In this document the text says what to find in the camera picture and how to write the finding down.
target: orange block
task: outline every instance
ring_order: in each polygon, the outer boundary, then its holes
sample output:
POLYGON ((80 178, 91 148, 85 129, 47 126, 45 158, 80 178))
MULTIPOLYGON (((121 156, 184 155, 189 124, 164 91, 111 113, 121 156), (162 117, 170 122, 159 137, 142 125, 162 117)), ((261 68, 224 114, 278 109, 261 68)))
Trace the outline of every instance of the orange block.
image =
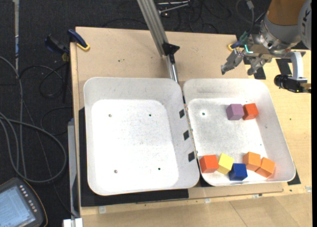
POLYGON ((207 155, 199 159, 200 169, 202 173, 212 173, 219 168, 216 155, 207 155))
POLYGON ((275 162, 263 157, 261 167, 256 170, 256 173, 262 175, 263 177, 269 177, 271 174, 273 174, 274 168, 275 162))
POLYGON ((255 103, 245 104, 243 106, 243 111, 244 111, 244 115, 242 118, 244 120, 254 119, 256 118, 256 116, 259 115, 259 111, 255 103))
POLYGON ((243 156, 242 162, 246 165, 248 170, 256 171, 261 166, 261 156, 260 154, 249 151, 243 156))

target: black carpet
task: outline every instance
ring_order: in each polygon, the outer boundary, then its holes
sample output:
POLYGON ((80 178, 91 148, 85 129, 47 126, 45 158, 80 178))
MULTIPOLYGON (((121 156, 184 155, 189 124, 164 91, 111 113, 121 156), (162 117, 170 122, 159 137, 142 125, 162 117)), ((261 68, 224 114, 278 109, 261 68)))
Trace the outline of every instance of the black carpet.
MULTIPOLYGON (((0 0, 0 56, 11 64, 15 62, 14 3, 0 0)), ((7 66, 0 61, 0 85, 15 84, 14 76, 7 73, 7 66)))
MULTIPOLYGON (((163 26, 166 31, 234 34, 239 38, 244 31, 248 31, 250 24, 237 14, 237 1, 194 0, 190 7, 172 10, 168 17, 162 18, 163 26)), ((255 6, 255 18, 258 18, 266 12, 271 0, 251 1, 255 6)), ((12 0, 0 0, 0 8, 0 56, 14 65, 14 4, 12 0)), ((251 20, 251 13, 245 3, 239 4, 239 11, 251 20)), ((26 106, 23 108, 23 120, 56 134, 56 138, 66 151, 68 141, 65 131, 67 122, 72 118, 72 95, 67 90, 63 103, 60 90, 62 79, 65 79, 65 66, 46 77, 52 70, 65 63, 60 55, 51 53, 45 47, 44 40, 52 34, 67 46, 67 30, 76 26, 147 29, 136 0, 20 0, 19 73, 23 73, 21 82, 26 106)), ((256 24, 252 33, 257 33, 258 30, 256 24)), ((306 49, 302 44, 297 48, 306 49)), ((19 119, 18 83, 14 72, 2 61, 0 92, 0 112, 9 118, 19 119), (3 82, 11 85, 1 86, 3 82)), ((23 140, 29 178, 43 180, 50 177, 46 159, 52 175, 60 170, 63 162, 62 151, 50 138, 29 128, 23 128, 23 140)), ((14 140, 11 144, 12 151, 15 151, 14 140)), ((13 176, 16 175, 11 167, 3 129, 0 127, 0 183, 13 176)), ((66 170, 55 182, 55 187, 61 201, 69 209, 68 180, 66 170)), ((60 202, 52 184, 34 184, 33 187, 43 201, 49 218, 49 227, 59 227, 63 219, 71 217, 60 202)))

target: white tray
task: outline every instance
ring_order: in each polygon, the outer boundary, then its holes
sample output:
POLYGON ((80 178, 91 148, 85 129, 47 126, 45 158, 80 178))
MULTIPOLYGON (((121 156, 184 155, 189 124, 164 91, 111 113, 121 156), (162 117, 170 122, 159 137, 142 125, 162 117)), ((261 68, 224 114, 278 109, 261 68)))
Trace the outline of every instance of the white tray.
POLYGON ((88 184, 96 194, 196 185, 195 147, 175 81, 95 77, 84 100, 88 184))
POLYGON ((248 151, 276 163, 269 178, 247 170, 243 181, 230 181, 220 172, 202 174, 213 186, 290 181, 295 166, 289 153, 267 86, 256 79, 191 79, 185 82, 184 97, 198 158, 225 153, 242 163, 248 151), (228 120, 230 104, 255 103, 259 115, 251 120, 228 120))

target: wooden block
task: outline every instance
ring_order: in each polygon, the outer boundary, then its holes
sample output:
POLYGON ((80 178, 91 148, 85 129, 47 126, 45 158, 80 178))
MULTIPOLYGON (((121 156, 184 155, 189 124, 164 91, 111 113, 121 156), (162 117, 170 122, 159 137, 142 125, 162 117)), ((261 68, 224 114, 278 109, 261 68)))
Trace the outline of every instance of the wooden block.
POLYGON ((240 120, 244 115, 243 106, 242 104, 230 104, 226 108, 226 113, 228 120, 240 120))
POLYGON ((254 119, 259 115, 259 111, 255 103, 245 104, 243 106, 243 111, 244 115, 242 118, 244 120, 254 119))
POLYGON ((242 162, 246 165, 248 170, 256 171, 261 166, 260 154, 248 152, 243 156, 242 162))
POLYGON ((261 161, 261 167, 256 170, 256 173, 262 175, 263 177, 269 177, 273 174, 274 168, 275 162, 263 157, 261 161))
POLYGON ((229 179, 232 181, 242 181, 248 176, 245 164, 234 163, 229 172, 229 179))
POLYGON ((203 156, 199 159, 199 164, 202 173, 212 173, 219 168, 216 155, 203 156))
POLYGON ((221 153, 219 156, 219 168, 218 168, 218 172, 222 173, 222 174, 227 174, 229 171, 231 171, 232 165, 233 165, 233 158, 221 153))

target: wooden table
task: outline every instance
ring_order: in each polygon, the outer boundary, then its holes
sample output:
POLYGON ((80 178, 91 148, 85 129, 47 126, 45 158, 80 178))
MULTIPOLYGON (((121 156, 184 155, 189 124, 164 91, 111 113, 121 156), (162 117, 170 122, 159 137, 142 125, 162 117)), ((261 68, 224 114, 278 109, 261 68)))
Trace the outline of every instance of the wooden table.
MULTIPOLYGON (((71 43, 71 73, 74 105, 77 171, 79 169, 78 111, 84 107, 83 85, 91 77, 168 77, 149 31, 77 27, 90 44, 88 52, 71 43)), ((166 33, 180 46, 175 54, 180 85, 191 78, 248 78, 243 64, 221 74, 220 65, 230 54, 227 45, 234 35, 166 33)), ((311 78, 311 52, 303 58, 304 75, 311 78)), ((189 189, 189 199, 150 203, 80 207, 84 226, 311 226, 312 160, 311 95, 295 94, 274 85, 280 74, 273 60, 264 66, 266 80, 301 184, 247 184, 189 189)))

